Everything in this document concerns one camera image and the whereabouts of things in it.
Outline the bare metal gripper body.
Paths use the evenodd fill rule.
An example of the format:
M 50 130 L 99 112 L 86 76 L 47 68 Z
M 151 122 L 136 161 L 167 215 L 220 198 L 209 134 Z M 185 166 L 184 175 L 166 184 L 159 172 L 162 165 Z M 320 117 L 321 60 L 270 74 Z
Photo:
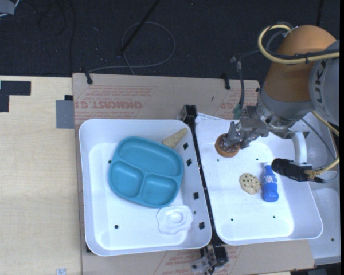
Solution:
M 257 139 L 272 133 L 282 139 L 290 139 L 295 131 L 291 130 L 294 121 L 280 117 L 262 106 L 246 106 L 241 110 L 237 125 L 240 139 Z

